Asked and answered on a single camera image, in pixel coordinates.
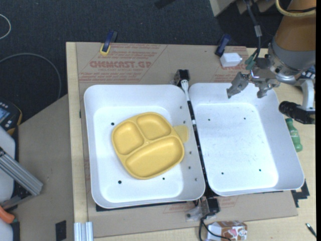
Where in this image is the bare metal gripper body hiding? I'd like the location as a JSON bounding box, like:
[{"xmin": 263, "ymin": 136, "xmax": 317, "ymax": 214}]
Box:
[{"xmin": 250, "ymin": 56, "xmax": 306, "ymax": 88}]

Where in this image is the thin black and white rod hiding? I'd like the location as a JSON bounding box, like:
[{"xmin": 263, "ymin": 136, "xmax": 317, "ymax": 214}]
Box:
[{"xmin": 181, "ymin": 80, "xmax": 210, "ymax": 199}]

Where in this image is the green plastic bottle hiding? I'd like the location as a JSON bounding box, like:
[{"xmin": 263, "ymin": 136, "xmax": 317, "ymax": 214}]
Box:
[{"xmin": 285, "ymin": 117, "xmax": 303, "ymax": 153}]

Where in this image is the white plastic tray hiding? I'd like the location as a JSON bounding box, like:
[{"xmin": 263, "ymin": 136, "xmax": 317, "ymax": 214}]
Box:
[
  {"xmin": 188, "ymin": 82, "xmax": 305, "ymax": 197},
  {"xmin": 83, "ymin": 84, "xmax": 207, "ymax": 209}
]

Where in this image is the yellow divided plate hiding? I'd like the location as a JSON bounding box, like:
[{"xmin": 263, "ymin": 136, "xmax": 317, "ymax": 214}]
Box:
[{"xmin": 111, "ymin": 111, "xmax": 186, "ymax": 181}]

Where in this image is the brown cardboard board red print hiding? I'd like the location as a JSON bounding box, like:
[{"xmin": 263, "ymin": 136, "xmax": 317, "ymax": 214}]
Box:
[{"xmin": 75, "ymin": 42, "xmax": 299, "ymax": 238}]

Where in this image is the brown and white carton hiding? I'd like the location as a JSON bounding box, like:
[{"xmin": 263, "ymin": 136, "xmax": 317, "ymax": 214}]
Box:
[{"xmin": 205, "ymin": 220, "xmax": 248, "ymax": 241}]

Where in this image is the black cylinder on white bracket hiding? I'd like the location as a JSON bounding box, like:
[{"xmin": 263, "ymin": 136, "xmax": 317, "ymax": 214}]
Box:
[{"xmin": 278, "ymin": 80, "xmax": 316, "ymax": 125}]

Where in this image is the black block with thin wires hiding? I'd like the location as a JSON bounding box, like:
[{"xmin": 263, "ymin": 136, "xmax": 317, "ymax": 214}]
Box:
[
  {"xmin": 185, "ymin": 196, "xmax": 221, "ymax": 222},
  {"xmin": 171, "ymin": 69, "xmax": 190, "ymax": 86}
]

